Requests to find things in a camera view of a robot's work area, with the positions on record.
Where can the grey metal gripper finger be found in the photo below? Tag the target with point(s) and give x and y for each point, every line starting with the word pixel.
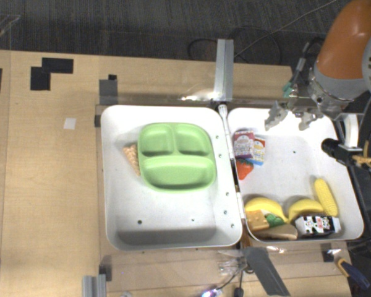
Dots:
pixel 306 121
pixel 275 116

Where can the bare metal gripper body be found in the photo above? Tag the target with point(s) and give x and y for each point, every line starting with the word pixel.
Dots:
pixel 312 99

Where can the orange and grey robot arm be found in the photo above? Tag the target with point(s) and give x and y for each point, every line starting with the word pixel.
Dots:
pixel 343 48

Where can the white red and yellow carton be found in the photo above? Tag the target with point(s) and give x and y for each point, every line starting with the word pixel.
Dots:
pixel 259 150

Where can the maroon printed carton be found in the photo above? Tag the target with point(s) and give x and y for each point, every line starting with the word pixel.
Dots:
pixel 243 144

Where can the white plastic tray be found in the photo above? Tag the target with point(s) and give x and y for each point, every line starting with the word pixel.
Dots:
pixel 173 209
pixel 296 166

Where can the red strawberry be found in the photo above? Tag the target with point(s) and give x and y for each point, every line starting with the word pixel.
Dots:
pixel 243 169

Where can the yellow corn cob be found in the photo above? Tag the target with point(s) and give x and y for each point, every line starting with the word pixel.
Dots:
pixel 326 196

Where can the yellow banana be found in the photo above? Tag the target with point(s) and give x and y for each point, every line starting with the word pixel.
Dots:
pixel 304 207
pixel 266 205

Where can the green leafy toy vegetable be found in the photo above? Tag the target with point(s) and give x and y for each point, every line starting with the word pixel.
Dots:
pixel 275 221

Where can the black and white cow carton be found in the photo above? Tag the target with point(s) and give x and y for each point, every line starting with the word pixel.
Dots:
pixel 317 225

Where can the orange square cracker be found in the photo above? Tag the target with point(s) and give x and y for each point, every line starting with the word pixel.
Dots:
pixel 256 220

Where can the green divided plate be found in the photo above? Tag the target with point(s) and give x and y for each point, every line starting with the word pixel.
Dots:
pixel 176 159

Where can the tan bread slice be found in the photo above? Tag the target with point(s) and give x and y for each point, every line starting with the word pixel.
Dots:
pixel 279 233

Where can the tan waffle biscuit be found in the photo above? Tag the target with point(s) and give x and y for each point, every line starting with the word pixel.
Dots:
pixel 131 156

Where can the black cylinder on white bracket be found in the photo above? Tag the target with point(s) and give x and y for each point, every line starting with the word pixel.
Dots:
pixel 340 148

